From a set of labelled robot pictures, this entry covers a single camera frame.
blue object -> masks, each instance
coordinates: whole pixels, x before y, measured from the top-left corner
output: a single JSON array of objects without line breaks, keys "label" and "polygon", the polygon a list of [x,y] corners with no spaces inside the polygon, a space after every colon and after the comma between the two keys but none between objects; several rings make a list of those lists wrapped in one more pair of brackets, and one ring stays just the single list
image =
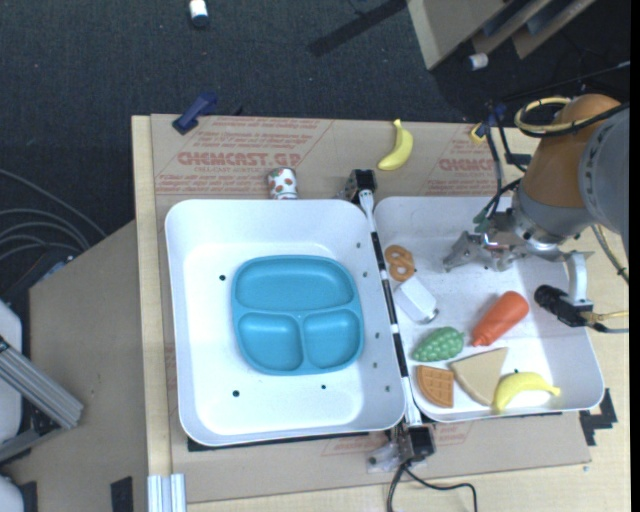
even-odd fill
[{"label": "blue object", "polygon": [[218,95],[215,92],[203,92],[198,99],[176,119],[172,125],[182,135],[198,126],[196,117],[213,114],[218,106]]},{"label": "blue object", "polygon": [[261,372],[337,371],[362,352],[364,322],[355,282],[330,258],[249,260],[233,278],[231,307],[240,352]]}]

white cylinder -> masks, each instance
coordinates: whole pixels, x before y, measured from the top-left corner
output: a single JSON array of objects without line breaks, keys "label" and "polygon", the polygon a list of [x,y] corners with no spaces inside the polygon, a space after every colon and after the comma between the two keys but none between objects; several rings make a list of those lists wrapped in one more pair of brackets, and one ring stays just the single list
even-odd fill
[{"label": "white cylinder", "polygon": [[272,199],[298,199],[296,171],[289,167],[278,167],[267,174],[269,195]]},{"label": "white cylinder", "polygon": [[196,27],[203,27],[209,23],[209,13],[204,0],[190,0],[189,13],[191,14],[191,21]]},{"label": "white cylinder", "polygon": [[489,64],[489,57],[486,53],[476,53],[467,57],[467,67],[471,71],[486,68]]}]

gray carpet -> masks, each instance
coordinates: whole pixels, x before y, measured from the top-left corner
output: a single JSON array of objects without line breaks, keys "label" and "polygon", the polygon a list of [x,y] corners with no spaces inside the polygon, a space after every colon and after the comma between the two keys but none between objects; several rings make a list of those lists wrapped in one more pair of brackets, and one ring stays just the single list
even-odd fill
[{"label": "gray carpet", "polygon": [[[549,93],[629,99],[629,68],[574,79],[630,59],[630,0],[595,2],[524,60],[507,42],[476,72],[463,66],[467,43],[427,71],[404,0],[209,0],[208,8],[211,24],[196,29],[186,0],[0,3],[0,169],[109,234],[133,219],[131,116],[182,113],[205,90],[218,94],[219,114],[430,122],[477,122],[487,101],[554,83]],[[527,99],[507,105],[515,112]],[[101,238],[6,175],[0,199],[4,211],[63,216],[89,245]],[[29,219],[0,216],[0,234]],[[70,243],[46,227],[19,233]],[[7,256],[27,242],[0,243],[2,296],[42,249]]]}]

green toy vegetable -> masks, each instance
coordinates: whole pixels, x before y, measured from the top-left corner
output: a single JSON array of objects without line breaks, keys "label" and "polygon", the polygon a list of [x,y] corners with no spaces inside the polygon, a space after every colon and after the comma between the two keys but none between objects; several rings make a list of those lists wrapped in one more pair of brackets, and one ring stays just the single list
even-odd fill
[{"label": "green toy vegetable", "polygon": [[453,327],[441,327],[424,338],[413,351],[421,363],[451,359],[462,350],[464,336]]}]

waffle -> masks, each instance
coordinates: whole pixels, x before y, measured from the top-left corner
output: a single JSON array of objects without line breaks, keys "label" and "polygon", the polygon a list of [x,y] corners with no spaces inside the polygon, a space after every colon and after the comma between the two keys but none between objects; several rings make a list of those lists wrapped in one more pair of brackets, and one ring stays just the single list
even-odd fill
[{"label": "waffle", "polygon": [[453,379],[451,370],[432,366],[418,366],[418,386],[427,399],[440,407],[453,407]]}]

